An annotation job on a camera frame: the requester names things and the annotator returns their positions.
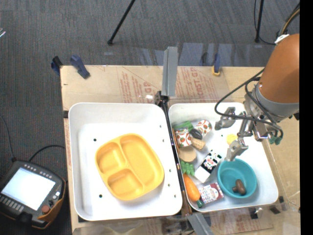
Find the brown mushroom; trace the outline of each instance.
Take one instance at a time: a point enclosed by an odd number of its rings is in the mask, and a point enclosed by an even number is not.
[[[236,180],[236,186],[234,186],[232,189],[233,192],[239,192],[241,195],[246,194],[246,188],[244,186],[244,183],[240,179]]]

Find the black cable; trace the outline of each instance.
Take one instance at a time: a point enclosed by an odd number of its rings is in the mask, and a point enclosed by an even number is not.
[[[255,21],[255,10],[256,10],[256,0],[254,0],[254,13],[253,13],[253,18],[254,18],[254,28],[255,28],[255,30],[257,31],[257,26],[256,26],[256,21]],[[264,41],[260,36],[259,36],[259,39],[260,39],[262,42],[266,43],[266,44],[269,44],[269,45],[276,45],[275,43],[269,43],[269,42]]]
[[[60,148],[65,149],[64,146],[58,145],[58,144],[47,145],[47,146],[41,148],[40,150],[36,151],[36,152],[28,159],[28,161],[32,161],[32,159],[33,159],[39,152],[43,151],[44,149],[50,148],[50,147],[60,147]]]
[[[251,80],[252,81],[259,81],[260,77],[256,77],[255,79]],[[263,111],[263,113],[268,117],[268,119],[272,122],[272,123],[276,123],[273,118],[271,117],[271,115],[264,109],[264,107],[259,104],[259,102],[252,96],[252,94],[249,92],[248,90],[248,83],[245,84],[245,91],[247,93],[247,95],[251,98],[251,100]]]
[[[253,81],[259,81],[260,77],[256,77]],[[252,93],[248,90],[248,83],[245,85],[246,94],[250,97],[250,99],[262,110],[262,112],[268,117],[268,119],[273,123],[272,127],[275,129],[274,136],[277,137],[278,130],[281,132],[281,137],[283,135],[282,129],[276,125],[276,121],[271,117],[271,115],[264,109],[264,107],[252,96]]]
[[[287,27],[292,22],[292,20],[300,14],[300,3],[297,4],[295,9],[291,12],[291,14],[286,19],[286,22],[284,23],[283,27],[278,32],[278,37],[287,33]]]
[[[10,141],[9,129],[8,129],[8,126],[6,125],[3,117],[0,116],[0,118],[1,118],[1,120],[3,122],[5,130],[6,130],[6,135],[7,135],[7,138],[8,138],[9,148],[10,148],[10,153],[11,153],[11,161],[14,162],[16,160],[16,158],[14,157],[14,154],[13,154],[13,151],[12,151],[12,145],[11,145],[11,141]]]
[[[264,120],[261,120],[261,119],[258,119],[258,118],[253,118],[253,117],[245,117],[243,115],[231,115],[231,114],[225,114],[225,113],[222,113],[222,112],[219,112],[217,110],[217,107],[218,105],[223,102],[227,97],[229,97],[230,95],[232,95],[235,91],[237,91],[238,89],[240,89],[242,86],[244,86],[246,83],[250,83],[251,81],[253,81],[259,74],[261,74],[262,72],[264,71],[264,68],[259,71],[257,74],[255,74],[253,77],[251,77],[250,79],[248,79],[246,82],[242,83],[241,85],[239,85],[238,87],[236,87],[235,89],[233,89],[231,92],[229,92],[228,94],[226,94],[224,97],[222,97],[215,105],[214,107],[214,111],[221,115],[221,116],[225,116],[225,117],[228,117],[228,118],[239,118],[239,119],[246,119],[246,120],[250,120],[250,121],[256,121],[256,122],[261,122],[261,123],[266,123],[266,124],[269,124],[269,125],[273,125],[273,123],[269,123],[267,121],[264,121]]]

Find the tripod leg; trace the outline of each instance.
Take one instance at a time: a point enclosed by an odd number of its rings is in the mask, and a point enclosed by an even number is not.
[[[264,3],[264,0],[261,0],[260,11],[259,11],[258,27],[257,27],[257,30],[256,30],[256,37],[254,39],[254,41],[256,43],[260,42],[259,37],[260,37],[260,26],[261,26],[262,12],[263,12],[263,3]]]
[[[125,11],[125,13],[124,13],[124,15],[123,15],[121,21],[120,21],[119,24],[117,25],[117,27],[116,27],[116,29],[115,29],[113,35],[111,36],[111,38],[108,40],[108,45],[113,45],[113,39],[114,39],[115,35],[117,34],[118,30],[120,29],[121,25],[123,24],[123,22],[124,22],[124,20],[125,20],[125,18],[126,18],[126,16],[127,16],[127,14],[128,14],[128,12],[131,10],[131,8],[132,8],[132,6],[133,6],[133,4],[134,4],[135,1],[136,1],[136,0],[132,0],[131,3],[128,5],[128,8],[127,8],[127,10]]]

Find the yellow divided plate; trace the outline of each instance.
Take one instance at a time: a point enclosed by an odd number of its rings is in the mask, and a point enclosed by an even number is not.
[[[147,141],[130,133],[117,137],[96,152],[97,169],[118,199],[133,200],[161,184],[163,166]]]

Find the teal bowl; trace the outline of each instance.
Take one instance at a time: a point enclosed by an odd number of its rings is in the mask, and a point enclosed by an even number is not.
[[[240,179],[246,188],[244,195],[233,191],[237,179]],[[248,198],[255,192],[257,187],[257,179],[253,169],[240,159],[221,162],[217,171],[217,181],[222,192],[233,198]]]

